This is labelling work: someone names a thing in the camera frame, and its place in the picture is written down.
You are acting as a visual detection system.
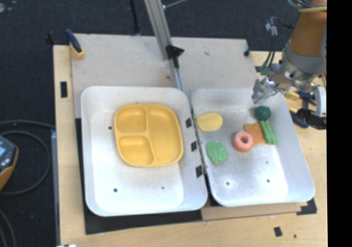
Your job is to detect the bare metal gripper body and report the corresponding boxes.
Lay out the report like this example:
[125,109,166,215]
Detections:
[265,64,317,92]

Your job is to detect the green broccoli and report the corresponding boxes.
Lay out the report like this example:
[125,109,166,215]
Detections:
[254,105,278,146]

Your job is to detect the orange bread slice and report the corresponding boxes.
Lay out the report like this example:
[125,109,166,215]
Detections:
[243,123,267,146]

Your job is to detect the pink doughnut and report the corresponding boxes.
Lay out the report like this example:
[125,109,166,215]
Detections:
[232,130,254,153]

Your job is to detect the yellow oval biscuit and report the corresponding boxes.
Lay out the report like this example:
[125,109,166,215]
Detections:
[196,112,224,132]

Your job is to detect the green lettuce leaf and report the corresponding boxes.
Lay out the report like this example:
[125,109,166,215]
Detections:
[205,140,229,166]

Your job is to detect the white plastic tray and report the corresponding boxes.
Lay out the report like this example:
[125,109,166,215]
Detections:
[80,85,209,217]
[190,87,316,208]

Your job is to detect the thin rod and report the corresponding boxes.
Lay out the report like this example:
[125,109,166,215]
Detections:
[170,57,208,179]

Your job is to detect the yellow divided plate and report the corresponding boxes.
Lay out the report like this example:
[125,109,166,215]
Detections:
[113,103,185,168]

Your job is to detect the pale flat board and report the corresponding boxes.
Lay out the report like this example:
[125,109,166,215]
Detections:
[70,33,309,221]

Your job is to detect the black cylinder on white bracket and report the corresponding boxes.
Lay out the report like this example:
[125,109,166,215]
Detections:
[296,85,327,130]

